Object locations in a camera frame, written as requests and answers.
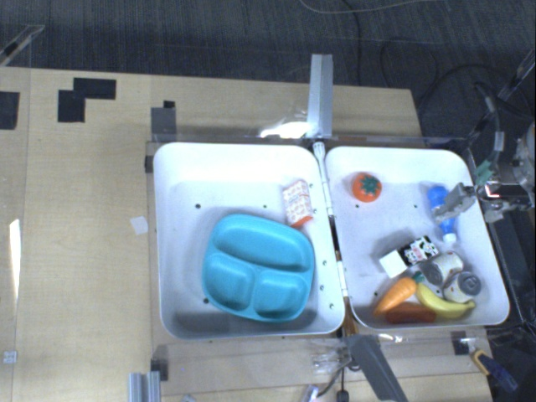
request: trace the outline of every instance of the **orange carrot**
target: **orange carrot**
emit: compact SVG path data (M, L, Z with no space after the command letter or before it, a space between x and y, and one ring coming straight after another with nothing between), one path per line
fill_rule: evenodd
M374 308L373 314L379 316L404 302L417 291L416 280L420 281L422 279L423 276L420 272L416 272L413 277L402 277L394 283L382 299L379 300L378 305Z
M385 319L392 324L433 323L436 312L414 302L402 302L385 313Z

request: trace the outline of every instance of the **white bottle cap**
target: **white bottle cap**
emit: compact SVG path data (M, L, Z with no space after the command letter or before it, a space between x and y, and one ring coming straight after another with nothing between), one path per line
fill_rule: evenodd
M446 243L456 243L457 240L458 237L456 237L456 234L454 234L453 232L449 232L448 234L443 235L443 241L445 241Z

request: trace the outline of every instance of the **light wood tabletop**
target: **light wood tabletop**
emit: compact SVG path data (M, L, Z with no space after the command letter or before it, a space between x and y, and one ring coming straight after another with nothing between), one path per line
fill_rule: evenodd
M23 94L19 118L29 121L23 116L17 130L0 131L0 176L24 181L1 192L4 203L23 201L23 256L17 310L6 310L1 295L0 318L16 312L16 333L1 342L18 359L14 368L3 365L0 384L9 391L0 397L10 400L13 390L16 402L126 400L128 374L148 371L158 337L149 241L131 226L132 218L147 218L151 108L174 101L179 131L209 126L255 135L302 111L308 85L15 68L1 75L0 90ZM59 123L58 91L72 90L75 77L116 80L116 98L88 99L84 123ZM407 90L336 86L333 114L335 133L420 136ZM11 219L3 215L3 230ZM485 331L472 335L487 344ZM170 375L177 381L162 383L162 400L170 402L185 394L199 402L298 401L305 384L328 380L312 373L306 339L263 342L265 357L255 343L169 343L180 358ZM454 355L448 338L436 350L386 354L409 400L492 400L485 376L468 356ZM376 400L361 373L347 381L355 400ZM320 400L334 400L334 390Z

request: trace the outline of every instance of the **wooden table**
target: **wooden table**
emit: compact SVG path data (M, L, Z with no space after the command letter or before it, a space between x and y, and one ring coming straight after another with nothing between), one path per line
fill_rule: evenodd
M10 390L13 372L17 402L126 400L128 374L147 372L152 356L149 245L147 234L136 235L130 222L147 216L143 162L151 107L175 101L179 130L247 127L255 134L301 109L308 85L14 68L0 75L0 90L21 92L22 122L15 131L0 131L3 150L20 153L20 143L28 140L22 148L28 151L26 168L10 167L19 155L4 153L0 160L0 176L26 180L25 187L2 192L6 204L24 200L16 337L8 332L11 337L2 339L4 350L18 351L18 361L13 369L3 365L0 383ZM58 90L72 90L75 77L115 79L116 99L86 100L85 123L58 123ZM336 133L420 135L407 90L337 86L333 102ZM4 321L9 311L3 301ZM231 376L237 358L240 353L222 355L207 367ZM444 374L439 363L450 361L458 374ZM467 356L399 356L392 366L410 400L492 400L486 378ZM426 370L425 377L417 376ZM290 402L304 390L300 380L247 389L236 379L228 387L235 390L214 393L212 378L198 377L197 401ZM362 374L347 378L354 398L375 400ZM318 377L322 382L325 377ZM0 397L9 400L8 393Z

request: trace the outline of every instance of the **white plastic tray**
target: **white plastic tray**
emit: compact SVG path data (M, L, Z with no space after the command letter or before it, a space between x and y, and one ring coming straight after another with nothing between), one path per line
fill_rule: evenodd
M206 303L202 269L216 223L235 213L285 223L282 189L309 183L314 219L302 229L312 242L315 272L304 312L286 323L255 322ZM160 313L176 338L325 334L343 320L344 305L322 182L314 156L292 146L170 143L154 157Z
M422 235L429 235L441 252L458 253L466 269L481 278L482 291L475 298L477 307L460 319L438 318L432 324L396 327L467 327L506 320L508 295L478 204L457 219L458 242L454 245L442 242L441 230L431 219L427 188L443 184L450 190L459 182L472 184L461 158L440 150L336 147L328 153L326 164L348 291L362 324L394 328L372 315L378 296L393 284L378 259ZM383 184L376 201L364 204L352 195L352 181L359 172L371 173Z

